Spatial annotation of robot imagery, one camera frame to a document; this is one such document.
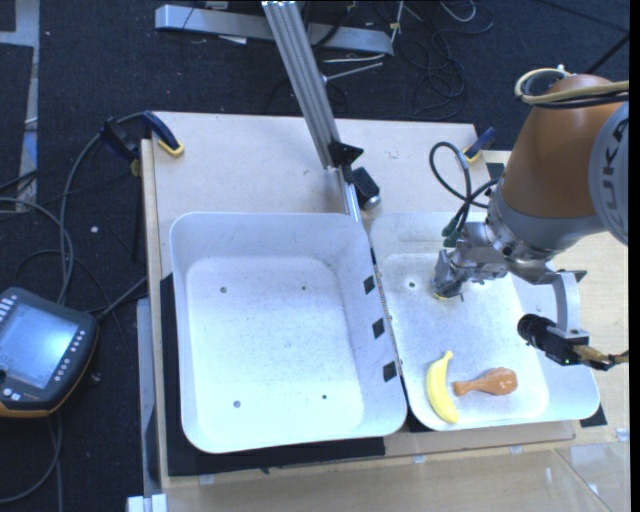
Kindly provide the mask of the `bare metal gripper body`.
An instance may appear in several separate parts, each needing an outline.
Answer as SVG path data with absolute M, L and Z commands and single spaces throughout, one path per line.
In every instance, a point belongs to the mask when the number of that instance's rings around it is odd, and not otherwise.
M 553 250 L 537 248 L 500 222 L 485 219 L 465 225 L 448 255 L 448 270 L 459 282 L 494 280 L 507 274 L 538 282 L 553 257 Z

